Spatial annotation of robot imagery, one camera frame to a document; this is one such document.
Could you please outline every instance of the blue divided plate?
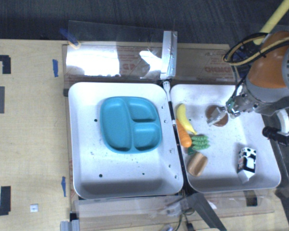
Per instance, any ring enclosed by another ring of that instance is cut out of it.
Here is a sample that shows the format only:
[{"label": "blue divided plate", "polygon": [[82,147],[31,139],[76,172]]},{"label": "blue divided plate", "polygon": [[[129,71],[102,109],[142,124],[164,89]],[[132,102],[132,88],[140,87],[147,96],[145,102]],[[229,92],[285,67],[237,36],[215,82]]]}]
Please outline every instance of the blue divided plate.
[{"label": "blue divided plate", "polygon": [[162,140],[158,112],[145,98],[112,97],[100,111],[105,145],[116,153],[141,153],[157,148]]}]

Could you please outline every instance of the copper-colored cylinder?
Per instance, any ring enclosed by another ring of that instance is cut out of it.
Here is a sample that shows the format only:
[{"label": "copper-colored cylinder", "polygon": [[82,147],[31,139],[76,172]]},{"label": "copper-colored cylinder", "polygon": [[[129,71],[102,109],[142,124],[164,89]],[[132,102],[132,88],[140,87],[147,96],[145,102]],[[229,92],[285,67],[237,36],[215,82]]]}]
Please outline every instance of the copper-colored cylinder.
[{"label": "copper-colored cylinder", "polygon": [[[261,49],[286,37],[289,37],[289,32],[276,32],[265,41]],[[287,45],[277,48],[267,53],[265,57],[256,60],[247,75],[250,82],[262,88],[285,88],[286,84],[282,75],[282,61],[288,47]]]}]

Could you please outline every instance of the yellow tube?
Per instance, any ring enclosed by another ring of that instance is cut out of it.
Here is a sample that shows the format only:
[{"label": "yellow tube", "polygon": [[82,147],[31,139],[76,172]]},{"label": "yellow tube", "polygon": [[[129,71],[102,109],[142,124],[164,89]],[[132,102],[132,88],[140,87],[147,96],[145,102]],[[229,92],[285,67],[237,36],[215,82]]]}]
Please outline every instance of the yellow tube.
[{"label": "yellow tube", "polygon": [[[276,9],[276,11],[273,13],[273,15],[270,17],[270,19],[265,23],[260,32],[270,33],[288,10],[289,0],[283,0],[279,7]],[[262,39],[257,39],[254,41],[254,43],[258,45],[261,44],[261,42]]]}]

